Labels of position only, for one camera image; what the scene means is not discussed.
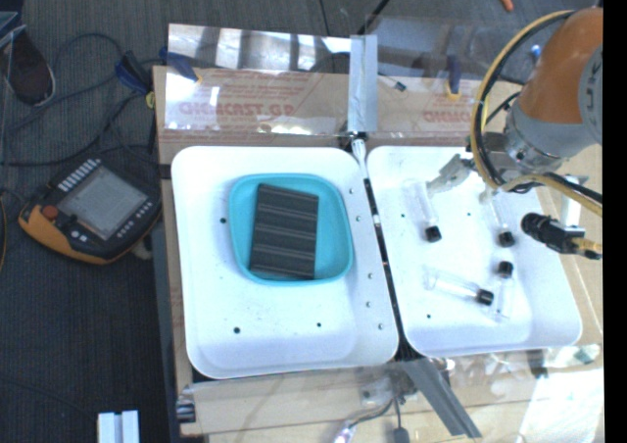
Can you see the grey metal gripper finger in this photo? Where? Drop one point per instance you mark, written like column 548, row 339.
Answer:
column 443, row 183
column 455, row 164

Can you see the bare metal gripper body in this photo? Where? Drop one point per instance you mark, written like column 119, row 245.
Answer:
column 502, row 157

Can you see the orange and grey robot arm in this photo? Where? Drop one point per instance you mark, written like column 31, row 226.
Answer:
column 558, row 83

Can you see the clear plastic bottle black cap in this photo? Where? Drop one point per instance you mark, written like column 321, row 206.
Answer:
column 484, row 296
column 433, row 233
column 505, row 268
column 506, row 238

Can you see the blue plate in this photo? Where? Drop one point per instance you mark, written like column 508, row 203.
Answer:
column 338, row 235

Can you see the white plastic tray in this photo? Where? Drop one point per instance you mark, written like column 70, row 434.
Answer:
column 274, row 333
column 460, row 328

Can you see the black ribbed rectangular block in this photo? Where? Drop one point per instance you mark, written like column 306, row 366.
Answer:
column 284, row 232

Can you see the brown cardboard board red print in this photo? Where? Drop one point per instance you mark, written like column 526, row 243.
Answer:
column 166, row 294

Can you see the person's foot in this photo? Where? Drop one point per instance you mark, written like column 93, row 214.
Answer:
column 32, row 71

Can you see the black cylinder on white bracket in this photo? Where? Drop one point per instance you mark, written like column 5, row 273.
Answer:
column 551, row 231

